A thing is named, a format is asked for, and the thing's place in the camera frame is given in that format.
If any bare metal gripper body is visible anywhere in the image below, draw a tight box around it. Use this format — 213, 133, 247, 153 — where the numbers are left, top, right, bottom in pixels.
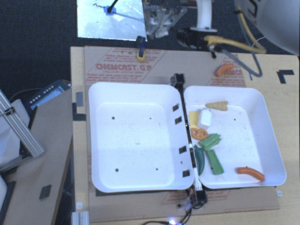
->
143, 0, 198, 23

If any brown cardboard board red print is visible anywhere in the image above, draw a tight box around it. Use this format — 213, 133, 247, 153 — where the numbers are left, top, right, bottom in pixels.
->
83, 46, 281, 223

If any green celery stick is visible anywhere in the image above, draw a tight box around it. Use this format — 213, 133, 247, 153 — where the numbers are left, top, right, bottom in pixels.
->
207, 149, 225, 176

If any green bean bundle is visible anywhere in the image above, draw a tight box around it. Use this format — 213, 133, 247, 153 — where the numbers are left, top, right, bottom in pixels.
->
198, 133, 222, 152

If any dark green pepper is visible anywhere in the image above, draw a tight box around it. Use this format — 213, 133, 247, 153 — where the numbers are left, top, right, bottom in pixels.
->
194, 144, 206, 176

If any white carton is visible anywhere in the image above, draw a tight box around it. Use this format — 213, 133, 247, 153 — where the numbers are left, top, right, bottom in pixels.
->
197, 108, 212, 130

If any tan waffle cone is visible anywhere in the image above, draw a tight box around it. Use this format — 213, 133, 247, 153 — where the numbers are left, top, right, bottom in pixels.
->
205, 101, 229, 112

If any white plastic tray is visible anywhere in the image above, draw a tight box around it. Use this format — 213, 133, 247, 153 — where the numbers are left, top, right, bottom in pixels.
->
88, 82, 195, 194
183, 85, 287, 190

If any thin black and white rod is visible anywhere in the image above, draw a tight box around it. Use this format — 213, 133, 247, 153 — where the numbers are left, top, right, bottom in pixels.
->
177, 83, 203, 192

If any orange sausage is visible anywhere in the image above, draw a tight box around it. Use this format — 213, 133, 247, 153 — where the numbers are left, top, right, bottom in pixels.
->
236, 166, 266, 182
215, 63, 235, 77

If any orange pretzel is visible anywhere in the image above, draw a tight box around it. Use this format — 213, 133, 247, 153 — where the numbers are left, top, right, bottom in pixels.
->
190, 127, 208, 141

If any black cylinder on white bracket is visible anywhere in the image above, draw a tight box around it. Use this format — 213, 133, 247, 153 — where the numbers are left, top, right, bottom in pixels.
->
177, 0, 219, 51

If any yellow cheese slice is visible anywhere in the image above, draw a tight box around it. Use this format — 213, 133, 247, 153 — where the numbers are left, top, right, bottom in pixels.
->
188, 111, 201, 129

